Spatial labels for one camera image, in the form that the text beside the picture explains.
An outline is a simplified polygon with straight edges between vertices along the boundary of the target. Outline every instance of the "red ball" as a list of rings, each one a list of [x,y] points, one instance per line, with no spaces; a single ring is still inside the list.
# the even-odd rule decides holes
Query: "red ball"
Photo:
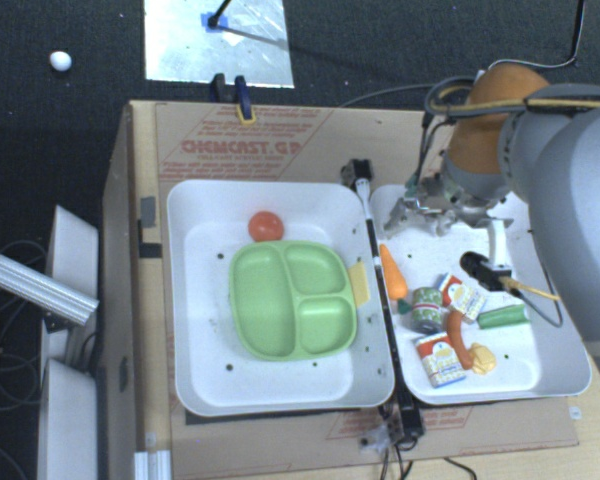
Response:
[[[280,240],[284,235],[284,225],[275,213],[258,212],[249,221],[249,235],[256,242]]]

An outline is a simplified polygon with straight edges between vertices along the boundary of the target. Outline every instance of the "cardboard box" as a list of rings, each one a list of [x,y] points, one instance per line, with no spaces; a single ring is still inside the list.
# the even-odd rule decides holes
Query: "cardboard box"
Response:
[[[124,110],[103,199],[101,457],[109,478],[132,478],[136,450],[170,449],[180,480],[380,461],[359,443],[380,423],[376,409],[204,419],[187,414],[175,394],[164,229],[175,184],[337,183],[350,159],[368,158],[372,186],[381,186],[404,183],[417,162],[418,112],[256,107],[256,115],[243,126],[231,105],[131,102]],[[432,155],[425,172],[436,161]],[[427,432],[410,458],[577,444],[565,399],[430,408],[423,417]]]

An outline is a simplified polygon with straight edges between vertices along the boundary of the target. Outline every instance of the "carrot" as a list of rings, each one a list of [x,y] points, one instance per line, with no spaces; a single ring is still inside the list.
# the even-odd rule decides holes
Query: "carrot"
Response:
[[[384,282],[387,285],[389,298],[392,300],[404,299],[409,293],[407,282],[400,273],[400,269],[391,256],[389,249],[384,244],[380,244],[380,259],[382,260]]]
[[[453,350],[456,351],[460,364],[465,370],[470,370],[473,366],[473,357],[471,357],[462,341],[461,325],[462,313],[460,311],[451,311],[447,317],[447,335],[449,336]]]

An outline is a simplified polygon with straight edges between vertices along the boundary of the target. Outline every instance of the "black floor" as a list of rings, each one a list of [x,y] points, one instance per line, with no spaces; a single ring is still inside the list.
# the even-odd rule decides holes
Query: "black floor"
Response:
[[[502,57],[558,63],[570,50],[576,2],[284,0],[296,88],[254,89],[252,98],[334,106],[395,85],[474,74]],[[73,56],[66,76],[49,68],[54,49]],[[0,0],[0,248],[23,239],[46,247],[56,204],[97,225],[127,100],[206,100],[201,85],[146,81],[143,57],[143,0]],[[600,0],[587,0],[577,66],[545,76],[600,84]],[[413,92],[367,105],[421,103]],[[18,254],[33,252],[24,246]],[[25,310],[5,335],[5,353],[33,357],[37,322],[37,312]],[[29,369],[18,371],[4,373],[4,382],[22,397]],[[10,403],[0,393],[0,404]],[[35,406],[0,412],[0,447],[30,479],[36,434]],[[0,456],[0,479],[10,478],[19,477]]]

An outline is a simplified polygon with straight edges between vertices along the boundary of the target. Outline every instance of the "white ball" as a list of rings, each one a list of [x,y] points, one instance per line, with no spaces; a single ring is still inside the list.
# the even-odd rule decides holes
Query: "white ball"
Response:
[[[49,55],[49,62],[56,71],[67,71],[71,68],[71,55],[67,52],[53,52]]]

